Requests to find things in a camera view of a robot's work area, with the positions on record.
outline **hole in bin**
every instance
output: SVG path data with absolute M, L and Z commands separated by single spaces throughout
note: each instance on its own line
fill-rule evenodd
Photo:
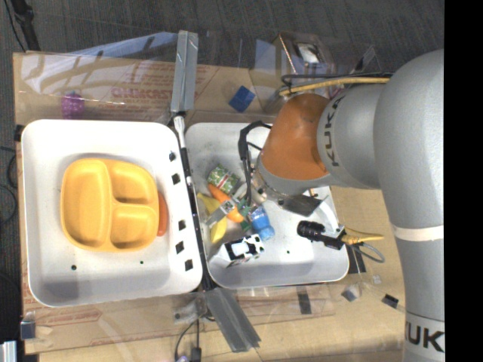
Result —
M 184 270 L 185 271 L 189 271 L 191 268 L 193 268 L 193 261 L 190 259 L 190 260 L 186 260 L 184 262 Z
M 184 243 L 180 241 L 178 244 L 176 244 L 176 253 L 179 253 L 182 250 L 184 250 Z
M 178 173 L 173 174 L 171 176 L 171 179 L 173 180 L 174 185 L 178 184 L 178 182 L 181 181 L 180 175 Z

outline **black pole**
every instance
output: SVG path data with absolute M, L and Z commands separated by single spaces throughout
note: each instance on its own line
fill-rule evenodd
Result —
M 25 0 L 10 0 L 15 11 L 15 18 L 22 28 L 23 36 L 27 42 L 27 48 L 32 51 L 40 51 L 37 35 L 33 28 L 33 10 Z

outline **tape strip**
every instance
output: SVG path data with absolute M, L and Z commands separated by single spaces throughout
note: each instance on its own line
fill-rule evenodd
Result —
M 444 225 L 421 229 L 399 228 L 392 225 L 392 231 L 394 236 L 406 241 L 432 241 L 445 238 Z

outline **gray carpet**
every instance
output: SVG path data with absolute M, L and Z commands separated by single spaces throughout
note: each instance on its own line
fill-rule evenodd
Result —
M 180 29 L 208 36 L 199 62 L 249 67 L 257 39 L 271 41 L 282 30 L 309 32 L 375 46 L 384 71 L 444 47 L 445 0 L 27 0 L 43 51 L 69 52 L 154 32 Z M 14 147 L 11 56 L 21 51 L 8 13 L 0 4 L 0 145 Z M 0 151 L 0 184 L 11 153 Z M 0 192 L 0 219 L 14 203 Z M 0 228 L 0 272 L 20 285 L 16 219 Z M 0 279 L 0 342 L 17 336 L 15 289 Z

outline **yellow divided plate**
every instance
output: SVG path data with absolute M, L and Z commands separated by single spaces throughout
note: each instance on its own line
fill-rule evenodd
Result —
M 151 175 L 135 164 L 84 158 L 64 173 L 60 215 L 64 233 L 77 247 L 140 250 L 158 233 L 158 189 Z

